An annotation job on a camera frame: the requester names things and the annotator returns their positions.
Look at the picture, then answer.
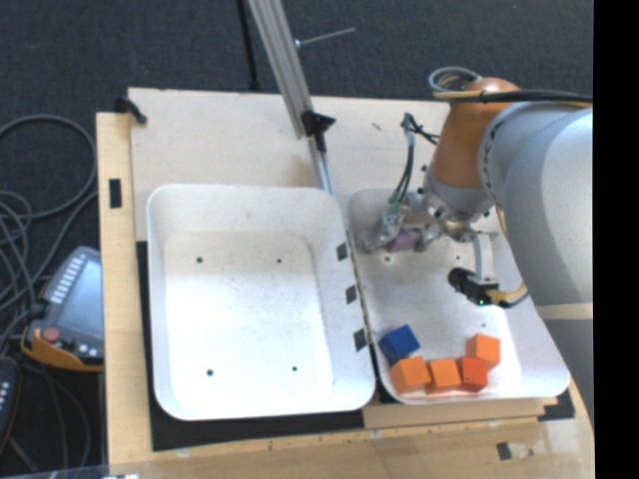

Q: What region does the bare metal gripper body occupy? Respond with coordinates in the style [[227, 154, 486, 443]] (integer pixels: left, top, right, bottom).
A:
[[391, 193, 481, 243]]

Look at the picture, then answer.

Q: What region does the white plastic tray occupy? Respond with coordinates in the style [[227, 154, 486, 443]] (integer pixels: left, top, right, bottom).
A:
[[146, 183, 376, 422], [346, 188, 571, 406]]

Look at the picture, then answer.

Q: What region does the blue cube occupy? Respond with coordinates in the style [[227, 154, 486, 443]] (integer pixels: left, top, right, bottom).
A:
[[377, 323, 420, 366]]

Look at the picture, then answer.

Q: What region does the orange cube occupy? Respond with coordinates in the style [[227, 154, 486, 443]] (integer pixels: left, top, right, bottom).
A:
[[388, 355, 432, 395], [427, 357, 463, 394], [457, 355, 489, 393], [465, 332, 502, 369]]

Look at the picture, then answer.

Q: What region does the pale wood board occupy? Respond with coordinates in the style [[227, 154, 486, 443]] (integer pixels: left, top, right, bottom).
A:
[[127, 86, 559, 429]]

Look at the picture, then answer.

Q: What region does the black cylinder on white bracket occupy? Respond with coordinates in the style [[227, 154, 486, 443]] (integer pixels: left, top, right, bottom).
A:
[[447, 232, 500, 307]]

